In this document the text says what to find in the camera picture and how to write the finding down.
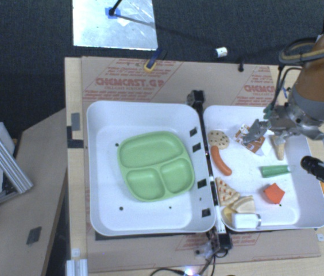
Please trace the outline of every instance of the cardboard sheet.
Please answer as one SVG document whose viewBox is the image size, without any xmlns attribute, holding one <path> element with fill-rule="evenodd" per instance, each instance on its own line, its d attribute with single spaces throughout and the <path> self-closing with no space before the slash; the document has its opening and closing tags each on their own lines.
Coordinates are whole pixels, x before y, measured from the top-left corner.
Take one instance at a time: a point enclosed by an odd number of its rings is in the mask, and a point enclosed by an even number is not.
<svg viewBox="0 0 324 276">
<path fill-rule="evenodd" d="M 97 100 L 184 103 L 191 90 L 204 90 L 209 105 L 266 106 L 274 86 L 269 67 L 235 64 L 157 62 L 152 73 L 145 60 L 109 57 L 82 58 L 83 132 L 87 144 L 86 111 Z M 202 265 L 195 250 L 207 242 L 205 234 L 102 237 L 89 219 L 88 152 L 86 177 L 87 258 L 90 273 Z M 233 248 L 217 263 L 250 262 L 320 256 L 313 229 L 232 235 Z"/>
</svg>

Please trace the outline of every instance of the white tray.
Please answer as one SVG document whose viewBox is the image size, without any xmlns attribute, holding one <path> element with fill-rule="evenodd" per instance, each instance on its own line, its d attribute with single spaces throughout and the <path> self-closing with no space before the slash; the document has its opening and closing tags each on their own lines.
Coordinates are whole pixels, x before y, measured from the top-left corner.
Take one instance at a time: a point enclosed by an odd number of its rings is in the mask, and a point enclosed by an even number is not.
<svg viewBox="0 0 324 276">
<path fill-rule="evenodd" d="M 90 165 L 90 218 L 106 236 L 205 232 L 215 222 L 199 117 L 182 104 L 99 101 L 87 111 Z M 169 131 L 190 156 L 195 183 L 186 193 L 156 202 L 132 196 L 117 162 L 117 146 L 135 135 Z M 200 143 L 200 150 L 192 147 Z M 198 188 L 198 182 L 206 186 Z"/>
<path fill-rule="evenodd" d="M 311 155 L 304 136 L 287 139 L 282 161 L 277 160 L 273 148 L 267 156 L 258 156 L 233 140 L 242 124 L 250 126 L 256 118 L 262 117 L 263 108 L 244 106 L 210 106 L 204 112 L 207 133 L 219 129 L 230 137 L 230 145 L 220 154 L 232 169 L 232 175 L 223 176 L 212 162 L 214 176 L 220 176 L 242 196 L 252 195 L 257 213 L 261 216 L 261 226 L 257 229 L 235 229 L 223 218 L 225 224 L 238 232 L 324 226 L 324 195 L 320 183 L 300 166 L 302 157 Z M 294 170 L 289 174 L 262 178 L 260 166 L 278 164 L 288 164 Z M 281 206 L 269 203 L 264 197 L 263 190 L 275 182 L 286 192 Z"/>
</svg>

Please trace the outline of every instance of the metal plate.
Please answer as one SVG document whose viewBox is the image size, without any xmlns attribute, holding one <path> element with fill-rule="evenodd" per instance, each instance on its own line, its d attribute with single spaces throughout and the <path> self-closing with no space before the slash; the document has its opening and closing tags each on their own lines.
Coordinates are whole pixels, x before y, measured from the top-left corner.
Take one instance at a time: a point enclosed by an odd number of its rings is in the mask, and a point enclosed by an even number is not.
<svg viewBox="0 0 324 276">
<path fill-rule="evenodd" d="M 137 50 L 158 48 L 152 0 L 72 0 L 74 45 Z"/>
</svg>

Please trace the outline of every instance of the green plate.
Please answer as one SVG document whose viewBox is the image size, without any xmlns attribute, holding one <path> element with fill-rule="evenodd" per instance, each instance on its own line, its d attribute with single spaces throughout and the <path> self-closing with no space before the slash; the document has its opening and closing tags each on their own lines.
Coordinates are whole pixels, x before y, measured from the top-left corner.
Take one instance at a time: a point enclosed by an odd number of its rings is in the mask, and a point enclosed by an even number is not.
<svg viewBox="0 0 324 276">
<path fill-rule="evenodd" d="M 141 201 L 158 201 L 189 190 L 195 175 L 181 140 L 161 131 L 124 140 L 117 150 L 122 177 Z"/>
</svg>

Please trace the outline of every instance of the cardboard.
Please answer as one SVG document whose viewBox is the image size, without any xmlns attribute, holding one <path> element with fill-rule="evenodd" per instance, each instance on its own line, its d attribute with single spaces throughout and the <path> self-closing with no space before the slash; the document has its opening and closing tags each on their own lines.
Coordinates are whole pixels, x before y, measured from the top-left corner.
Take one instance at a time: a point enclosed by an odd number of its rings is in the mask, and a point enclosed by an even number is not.
<svg viewBox="0 0 324 276">
<path fill-rule="evenodd" d="M 86 111 L 97 100 L 184 103 L 191 90 L 204 90 L 209 105 L 266 106 L 273 97 L 270 68 L 235 64 L 161 62 L 152 73 L 145 60 L 82 58 L 83 135 L 87 144 Z M 89 220 L 88 155 L 84 147 L 87 259 L 90 273 L 157 267 L 202 265 L 195 250 L 207 242 L 204 234 L 102 237 Z M 217 263 L 251 262 L 320 256 L 313 229 L 238 233 L 233 248 Z"/>
</svg>

